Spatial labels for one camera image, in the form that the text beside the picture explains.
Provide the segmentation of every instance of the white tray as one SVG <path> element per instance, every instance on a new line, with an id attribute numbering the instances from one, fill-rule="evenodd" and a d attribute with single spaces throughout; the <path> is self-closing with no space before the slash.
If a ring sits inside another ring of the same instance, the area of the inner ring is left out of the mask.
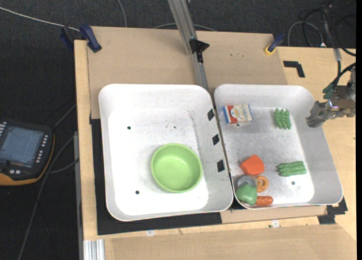
<path id="1" fill-rule="evenodd" d="M 269 179 L 269 187 L 259 195 L 274 198 L 268 207 L 332 205 L 341 200 L 342 186 L 323 129 L 311 128 L 306 122 L 314 104 L 309 91 L 289 85 L 225 84 L 215 90 L 214 98 L 234 188 L 243 175 L 239 165 L 256 154 L 265 165 L 262 174 Z M 253 120 L 240 127 L 227 125 L 223 106 L 239 104 L 249 104 Z M 277 128 L 276 108 L 290 112 L 290 130 Z M 278 164 L 294 161 L 303 161 L 307 174 L 278 175 Z M 263 208 L 239 203 L 250 209 Z"/>
<path id="2" fill-rule="evenodd" d="M 106 204 L 114 218 L 130 221 L 229 208 L 232 186 L 206 90 L 195 85 L 111 84 L 100 91 L 99 103 Z M 153 153 L 175 142 L 193 149 L 204 169 L 197 187 L 186 193 L 164 191 L 150 170 Z"/>

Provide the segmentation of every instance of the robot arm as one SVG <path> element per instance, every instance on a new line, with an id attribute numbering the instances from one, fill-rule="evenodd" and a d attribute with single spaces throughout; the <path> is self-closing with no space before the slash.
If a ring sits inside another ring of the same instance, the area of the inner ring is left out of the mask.
<path id="1" fill-rule="evenodd" d="M 337 82 L 339 77 L 346 71 L 352 72 L 347 86 L 335 86 L 332 88 L 333 92 L 330 96 L 327 96 L 328 100 L 326 102 L 320 103 L 319 101 L 316 101 L 314 103 L 311 115 L 307 118 L 307 123 L 310 127 L 321 126 L 328 119 L 343 117 L 345 115 L 347 117 L 353 117 L 356 115 L 356 63 L 347 67 L 336 78 Z"/>

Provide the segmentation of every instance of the screen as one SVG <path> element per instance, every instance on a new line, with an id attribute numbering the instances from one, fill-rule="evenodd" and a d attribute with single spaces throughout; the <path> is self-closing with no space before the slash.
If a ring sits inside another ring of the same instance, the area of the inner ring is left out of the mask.
<path id="1" fill-rule="evenodd" d="M 22 163 L 31 168 L 44 133 L 20 127 L 7 127 L 0 143 L 0 159 Z"/>

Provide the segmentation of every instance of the black floor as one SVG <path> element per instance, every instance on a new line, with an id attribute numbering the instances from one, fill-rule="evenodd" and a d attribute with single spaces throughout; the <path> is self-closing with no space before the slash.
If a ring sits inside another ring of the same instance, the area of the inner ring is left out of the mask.
<path id="1" fill-rule="evenodd" d="M 166 0 L 120 1 L 128 27 L 152 28 L 173 22 Z M 337 35 L 334 42 L 324 43 L 355 48 L 356 0 L 194 0 L 190 10 L 195 24 L 218 31 L 286 35 L 293 23 L 307 20 L 325 36 L 322 6 L 327 7 Z M 0 0 L 0 7 L 75 28 L 82 23 L 124 26 L 116 0 Z M 314 11 L 306 17 L 308 11 L 303 10 Z M 58 26 L 0 10 L 0 118 L 52 126 L 75 103 L 73 53 L 64 46 L 60 32 Z M 320 46 L 318 32 L 306 28 L 306 33 L 302 25 L 296 26 L 291 46 Z M 55 153 L 76 130 L 73 110 L 55 130 Z M 72 145 L 68 146 L 55 168 L 71 163 L 73 152 Z M 0 259 L 17 259 L 40 185 L 0 187 Z M 75 174 L 71 168 L 49 175 L 22 259 L 77 259 L 77 255 Z"/>

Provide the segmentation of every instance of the green bowl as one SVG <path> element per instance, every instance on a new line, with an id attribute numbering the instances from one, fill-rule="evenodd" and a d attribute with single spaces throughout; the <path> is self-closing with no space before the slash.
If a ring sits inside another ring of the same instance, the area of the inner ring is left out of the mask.
<path id="1" fill-rule="evenodd" d="M 173 193 L 184 193 L 199 183 L 202 164 L 197 154 L 187 146 L 167 144 L 153 154 L 151 171 L 161 188 Z"/>

